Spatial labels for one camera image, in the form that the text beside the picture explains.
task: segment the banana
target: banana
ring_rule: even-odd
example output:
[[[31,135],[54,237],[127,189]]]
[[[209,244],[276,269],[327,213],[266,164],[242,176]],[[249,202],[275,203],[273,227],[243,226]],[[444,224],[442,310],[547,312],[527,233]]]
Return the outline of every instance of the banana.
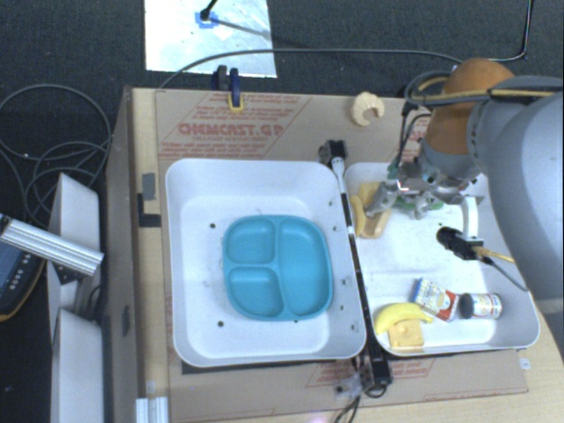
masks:
[[[421,310],[421,307],[414,302],[399,302],[390,304],[381,310],[376,316],[374,329],[376,335],[386,332],[394,324],[404,320],[421,320],[427,323],[433,321],[433,317]]]

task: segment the blue plate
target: blue plate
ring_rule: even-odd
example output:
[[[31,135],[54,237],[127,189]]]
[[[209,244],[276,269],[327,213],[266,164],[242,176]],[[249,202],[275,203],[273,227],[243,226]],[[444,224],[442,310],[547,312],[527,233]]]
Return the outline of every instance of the blue plate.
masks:
[[[303,218],[237,219],[223,239],[223,272],[231,304],[250,318],[313,318],[333,297],[327,243]]]

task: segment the multimeter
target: multimeter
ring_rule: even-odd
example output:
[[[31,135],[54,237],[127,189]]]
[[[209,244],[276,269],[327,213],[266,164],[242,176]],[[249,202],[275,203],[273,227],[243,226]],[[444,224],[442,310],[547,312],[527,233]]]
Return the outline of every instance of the multimeter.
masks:
[[[0,241],[0,322],[11,318],[26,301],[45,260]]]

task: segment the cardboard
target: cardboard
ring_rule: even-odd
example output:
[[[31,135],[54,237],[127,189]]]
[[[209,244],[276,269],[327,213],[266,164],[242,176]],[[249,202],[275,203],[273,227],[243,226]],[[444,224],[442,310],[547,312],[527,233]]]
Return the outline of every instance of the cardboard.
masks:
[[[113,202],[110,215],[115,216],[115,221],[109,220],[109,230],[116,231],[110,240],[115,243],[110,271],[116,277],[110,283],[108,308],[115,421],[133,421],[128,412],[135,405],[134,377],[139,396],[169,397],[174,423],[333,410],[347,405],[346,400],[336,398],[333,386],[352,375],[349,360],[189,373],[182,367],[171,340],[163,181],[167,168],[185,156],[314,161],[318,148],[328,139],[346,141],[347,164],[389,161],[397,151],[403,102],[384,99],[386,115],[360,127],[350,119],[350,97],[245,93],[242,114],[231,113],[226,99],[226,93],[202,91],[128,89],[124,94],[124,113],[116,127],[120,144],[115,141],[115,158],[108,164],[108,199]],[[417,136],[418,129],[412,134],[407,154],[416,152]],[[157,192],[144,199],[143,177],[147,174],[154,175]],[[161,225],[139,226],[138,221],[144,219],[139,212],[143,217],[160,216]],[[128,304],[133,326],[123,337],[115,326]],[[126,361],[129,363],[123,370]],[[362,407],[527,390],[518,355],[512,350],[396,360],[391,366],[394,383],[381,399],[363,397]]]

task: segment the silver metal tube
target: silver metal tube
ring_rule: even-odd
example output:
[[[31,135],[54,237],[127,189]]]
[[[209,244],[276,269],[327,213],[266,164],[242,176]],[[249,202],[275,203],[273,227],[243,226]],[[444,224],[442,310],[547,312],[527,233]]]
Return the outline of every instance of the silver metal tube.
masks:
[[[2,214],[0,214],[0,240],[14,248],[89,277],[98,270],[104,258],[104,255],[97,250],[85,248]]]

